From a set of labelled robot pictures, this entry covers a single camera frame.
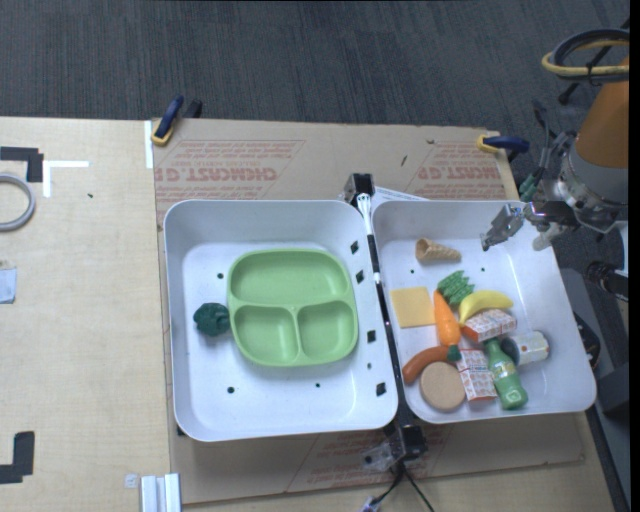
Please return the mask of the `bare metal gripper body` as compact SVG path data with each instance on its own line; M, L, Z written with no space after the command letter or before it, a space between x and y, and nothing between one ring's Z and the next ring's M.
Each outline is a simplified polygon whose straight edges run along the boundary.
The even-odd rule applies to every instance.
M586 227L606 234L628 221L628 178L621 172L594 175L569 169L555 179L541 172L522 183L525 218L540 231Z

